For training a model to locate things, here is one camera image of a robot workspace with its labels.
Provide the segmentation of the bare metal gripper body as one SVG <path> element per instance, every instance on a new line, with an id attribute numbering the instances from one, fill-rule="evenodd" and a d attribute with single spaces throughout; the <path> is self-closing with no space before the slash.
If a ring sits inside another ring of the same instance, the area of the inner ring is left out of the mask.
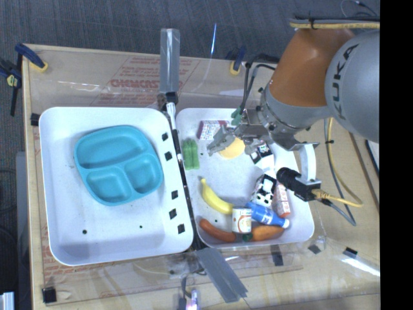
<path id="1" fill-rule="evenodd" d="M 232 114 L 234 133 L 241 140 L 263 140 L 292 150 L 292 125 L 265 107 L 241 108 Z"/>

